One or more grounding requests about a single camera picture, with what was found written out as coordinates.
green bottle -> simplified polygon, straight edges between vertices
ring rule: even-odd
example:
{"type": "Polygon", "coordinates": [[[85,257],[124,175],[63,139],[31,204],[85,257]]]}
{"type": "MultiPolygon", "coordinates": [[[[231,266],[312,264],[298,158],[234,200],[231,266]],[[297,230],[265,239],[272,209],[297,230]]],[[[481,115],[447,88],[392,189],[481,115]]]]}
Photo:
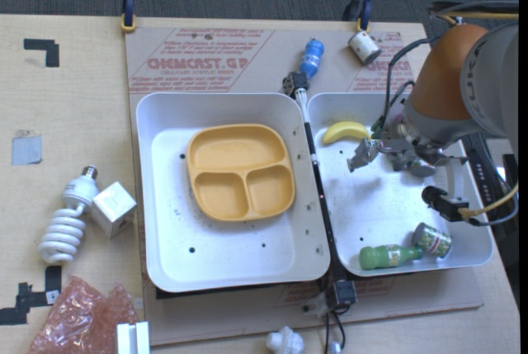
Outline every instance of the green bottle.
{"type": "Polygon", "coordinates": [[[419,260],[423,256],[420,246],[410,248],[397,244],[380,245],[378,247],[363,247],[360,250],[361,269],[376,267],[396,267],[407,260],[419,260]]]}

table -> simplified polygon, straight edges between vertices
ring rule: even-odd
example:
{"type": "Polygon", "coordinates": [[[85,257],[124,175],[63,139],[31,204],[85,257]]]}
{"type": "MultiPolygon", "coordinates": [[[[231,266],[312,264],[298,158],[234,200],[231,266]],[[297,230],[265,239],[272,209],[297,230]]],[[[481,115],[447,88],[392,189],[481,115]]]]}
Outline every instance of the table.
{"type": "MultiPolygon", "coordinates": [[[[139,26],[259,28],[353,31],[354,24],[332,21],[246,21],[139,18],[139,26]]],[[[384,27],[376,23],[372,27],[384,27]]],[[[398,24],[405,44],[424,36],[419,24],[398,24]]],[[[427,48],[409,54],[413,70],[427,48]]],[[[125,39],[117,17],[0,15],[0,309],[12,307],[18,284],[44,290],[45,264],[36,246],[51,214],[62,207],[64,186],[84,167],[97,166],[100,188],[119,181],[135,194],[125,39]],[[44,53],[24,50],[23,40],[52,39],[60,45],[60,67],[46,68],[44,53]],[[20,133],[40,135],[39,163],[12,166],[12,140],[20,133]]],[[[79,276],[103,294],[114,281],[135,300],[141,319],[142,282],[138,230],[124,229],[108,239],[92,221],[73,262],[63,267],[63,283],[79,276]]],[[[502,260],[475,267],[483,306],[345,325],[344,352],[520,352],[520,315],[502,260]]],[[[13,353],[27,352],[44,323],[48,307],[32,308],[28,324],[0,326],[0,341],[13,353]]],[[[325,329],[300,329],[305,352],[322,352],[325,329]]],[[[333,334],[339,339],[336,330],[333,334]]],[[[186,342],[153,352],[265,353],[266,334],[186,342]]]]}

yellow banana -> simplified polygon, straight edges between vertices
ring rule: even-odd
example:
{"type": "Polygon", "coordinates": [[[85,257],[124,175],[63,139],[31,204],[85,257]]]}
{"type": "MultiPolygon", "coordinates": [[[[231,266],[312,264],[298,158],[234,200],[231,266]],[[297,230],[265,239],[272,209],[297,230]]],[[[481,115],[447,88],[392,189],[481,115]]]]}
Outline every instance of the yellow banana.
{"type": "Polygon", "coordinates": [[[344,120],[328,127],[323,135],[323,143],[330,144],[345,137],[369,139],[370,133],[363,124],[351,120],[344,120]]]}

spiral fluorescent bulb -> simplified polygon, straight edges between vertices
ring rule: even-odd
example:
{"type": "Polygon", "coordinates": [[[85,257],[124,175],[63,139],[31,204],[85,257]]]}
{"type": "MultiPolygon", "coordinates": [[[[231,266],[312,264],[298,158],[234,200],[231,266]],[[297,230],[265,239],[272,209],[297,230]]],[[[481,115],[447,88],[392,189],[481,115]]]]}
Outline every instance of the spiral fluorescent bulb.
{"type": "Polygon", "coordinates": [[[53,218],[37,248],[47,263],[71,262],[81,243],[86,225],[78,217],[92,207],[92,200],[99,190],[97,170],[87,166],[80,177],[70,181],[64,188],[61,201],[66,205],[53,213],[53,218]]]}

blue clamp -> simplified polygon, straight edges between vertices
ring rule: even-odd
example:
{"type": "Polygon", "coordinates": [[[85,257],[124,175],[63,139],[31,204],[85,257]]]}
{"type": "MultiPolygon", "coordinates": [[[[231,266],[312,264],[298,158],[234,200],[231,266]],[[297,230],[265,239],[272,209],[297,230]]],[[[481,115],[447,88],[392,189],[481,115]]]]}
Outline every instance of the blue clamp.
{"type": "Polygon", "coordinates": [[[123,0],[121,8],[121,30],[130,33],[135,30],[136,19],[134,14],[134,0],[123,0]]]}
{"type": "Polygon", "coordinates": [[[369,31],[369,20],[370,20],[370,9],[372,8],[372,2],[370,0],[363,0],[363,8],[361,9],[360,16],[357,19],[358,31],[364,30],[369,31]]]}
{"type": "Polygon", "coordinates": [[[341,21],[357,22],[357,13],[360,10],[360,0],[351,0],[346,5],[345,11],[342,15],[341,21]]]}

